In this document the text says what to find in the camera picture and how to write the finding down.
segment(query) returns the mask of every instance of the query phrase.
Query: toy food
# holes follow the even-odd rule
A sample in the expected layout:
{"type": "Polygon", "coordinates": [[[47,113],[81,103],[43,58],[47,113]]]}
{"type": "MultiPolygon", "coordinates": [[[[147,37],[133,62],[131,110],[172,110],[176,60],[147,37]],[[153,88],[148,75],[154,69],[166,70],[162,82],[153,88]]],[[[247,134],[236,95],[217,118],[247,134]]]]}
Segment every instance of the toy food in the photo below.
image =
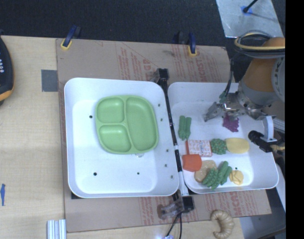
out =
{"type": "Polygon", "coordinates": [[[238,132],[239,118],[231,119],[228,114],[225,114],[222,126],[229,129],[231,132],[238,132]]]}
{"type": "Polygon", "coordinates": [[[229,176],[232,168],[228,166],[228,162],[224,161],[221,165],[220,169],[212,168],[207,176],[202,181],[202,184],[207,187],[211,187],[211,189],[215,189],[220,185],[223,185],[227,181],[227,177],[229,176]]]}
{"type": "Polygon", "coordinates": [[[228,212],[223,210],[215,210],[211,213],[210,219],[212,221],[218,220],[219,222],[221,228],[220,232],[213,232],[213,235],[217,239],[226,239],[231,235],[235,223],[228,212]]]}
{"type": "Polygon", "coordinates": [[[249,142],[243,138],[227,138],[226,140],[227,150],[231,153],[245,153],[249,150],[249,142]]]}
{"type": "Polygon", "coordinates": [[[202,158],[196,154],[187,154],[182,156],[183,160],[183,169],[196,172],[201,169],[202,167],[202,158]]]}
{"type": "Polygon", "coordinates": [[[191,135],[191,117],[185,117],[184,115],[180,116],[179,128],[178,128],[178,136],[180,139],[188,140],[191,135]]]}
{"type": "Polygon", "coordinates": [[[217,168],[215,161],[204,160],[199,171],[196,171],[194,178],[198,182],[202,182],[212,168],[217,168]]]}
{"type": "Polygon", "coordinates": [[[243,183],[243,173],[239,170],[232,170],[229,179],[234,184],[241,185],[243,183]]]}
{"type": "Polygon", "coordinates": [[[216,154],[226,154],[226,142],[221,139],[212,139],[210,141],[211,151],[216,154]]]}
{"type": "Polygon", "coordinates": [[[191,154],[198,154],[201,157],[211,157],[211,147],[209,140],[188,140],[191,154]]]}

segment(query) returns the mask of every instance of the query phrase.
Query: blue clamp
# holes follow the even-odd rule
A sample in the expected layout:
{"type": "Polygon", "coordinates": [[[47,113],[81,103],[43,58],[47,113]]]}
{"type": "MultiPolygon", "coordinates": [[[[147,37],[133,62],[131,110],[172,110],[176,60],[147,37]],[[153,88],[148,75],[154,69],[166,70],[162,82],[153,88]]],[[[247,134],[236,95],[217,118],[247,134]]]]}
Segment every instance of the blue clamp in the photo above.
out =
{"type": "Polygon", "coordinates": [[[191,56],[196,56],[197,55],[197,52],[196,52],[196,39],[195,39],[195,36],[192,32],[190,32],[188,34],[188,52],[191,56]]]}
{"type": "Polygon", "coordinates": [[[71,39],[75,39],[79,36],[80,34],[80,30],[81,28],[76,26],[76,25],[73,25],[67,35],[67,37],[65,39],[63,39],[63,41],[61,42],[61,49],[63,50],[68,50],[72,44],[72,40],[71,39]]]}
{"type": "MultiPolygon", "coordinates": [[[[188,53],[190,56],[196,56],[196,39],[193,33],[189,33],[188,35],[189,39],[186,44],[188,44],[188,53]]],[[[183,32],[179,31],[177,34],[174,35],[172,39],[173,44],[185,44],[185,41],[183,40],[183,32]]]]}

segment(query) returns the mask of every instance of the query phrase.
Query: orange toy food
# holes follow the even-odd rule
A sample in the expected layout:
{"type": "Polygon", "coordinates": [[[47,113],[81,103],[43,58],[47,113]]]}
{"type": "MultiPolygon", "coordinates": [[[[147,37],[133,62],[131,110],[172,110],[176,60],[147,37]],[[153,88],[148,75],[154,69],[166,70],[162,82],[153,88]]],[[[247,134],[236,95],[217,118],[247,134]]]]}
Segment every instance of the orange toy food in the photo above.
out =
{"type": "Polygon", "coordinates": [[[197,154],[187,154],[182,156],[183,160],[183,169],[196,172],[202,167],[202,158],[197,154]]]}

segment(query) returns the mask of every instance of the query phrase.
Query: white tray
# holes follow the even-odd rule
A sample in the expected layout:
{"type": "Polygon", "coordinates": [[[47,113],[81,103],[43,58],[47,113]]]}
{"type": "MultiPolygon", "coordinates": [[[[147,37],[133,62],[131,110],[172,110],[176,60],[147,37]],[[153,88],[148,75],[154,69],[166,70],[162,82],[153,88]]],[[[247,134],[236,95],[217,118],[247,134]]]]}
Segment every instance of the white tray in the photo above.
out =
{"type": "MultiPolygon", "coordinates": [[[[232,154],[227,151],[223,155],[213,153],[212,157],[202,157],[202,160],[214,160],[217,166],[225,160],[228,161],[233,169],[237,167],[243,172],[243,184],[238,186],[228,180],[212,190],[197,182],[193,172],[183,170],[185,184],[198,194],[274,188],[278,183],[279,174],[273,154],[265,153],[248,139],[248,133],[252,130],[264,133],[262,121],[256,121],[247,115],[240,116],[239,132],[231,132],[222,126],[222,117],[216,117],[207,122],[203,120],[203,114],[213,102],[219,101],[218,97],[225,87],[226,83],[173,83],[168,89],[171,113],[181,156],[186,154],[186,148],[184,142],[178,137],[180,115],[192,118],[189,139],[211,140],[239,137],[248,140],[250,149],[244,154],[232,154]]],[[[234,93],[237,88],[238,84],[232,83],[230,92],[234,93]]]]}
{"type": "Polygon", "coordinates": [[[175,150],[162,88],[143,81],[73,78],[64,87],[68,182],[82,198],[169,196],[179,185],[175,150]],[[143,156],[112,154],[99,143],[95,106],[114,95],[137,95],[153,106],[157,146],[143,156]]]}

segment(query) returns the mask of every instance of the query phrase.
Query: brown toy food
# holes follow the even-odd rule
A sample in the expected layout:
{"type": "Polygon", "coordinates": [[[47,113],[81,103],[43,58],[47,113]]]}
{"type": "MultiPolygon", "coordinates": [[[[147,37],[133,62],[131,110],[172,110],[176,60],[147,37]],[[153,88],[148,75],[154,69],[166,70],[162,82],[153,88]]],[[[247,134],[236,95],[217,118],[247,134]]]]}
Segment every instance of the brown toy food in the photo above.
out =
{"type": "Polygon", "coordinates": [[[215,210],[211,213],[210,219],[212,221],[218,220],[220,225],[220,232],[214,232],[213,235],[217,239],[226,239],[231,235],[231,232],[235,226],[233,218],[230,214],[223,210],[215,210]]]}
{"type": "Polygon", "coordinates": [[[202,182],[213,167],[217,168],[215,161],[213,160],[202,161],[202,166],[200,170],[196,171],[194,174],[195,180],[198,182],[202,182]]]}

